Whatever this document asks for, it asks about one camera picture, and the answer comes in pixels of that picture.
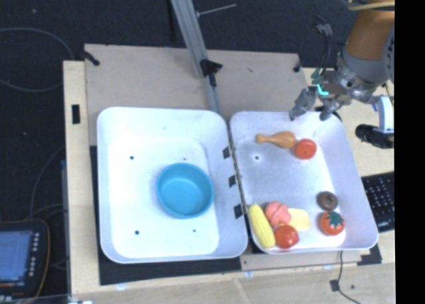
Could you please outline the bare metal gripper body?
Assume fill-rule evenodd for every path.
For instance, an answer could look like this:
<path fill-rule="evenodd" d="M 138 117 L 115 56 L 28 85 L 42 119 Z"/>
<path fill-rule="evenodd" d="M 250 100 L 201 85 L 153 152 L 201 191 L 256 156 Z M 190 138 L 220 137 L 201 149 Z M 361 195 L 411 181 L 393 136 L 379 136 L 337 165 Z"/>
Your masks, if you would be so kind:
<path fill-rule="evenodd" d="M 367 104 L 379 84 L 351 71 L 326 70 L 317 77 L 319 99 L 325 106 L 348 106 L 353 100 Z"/>

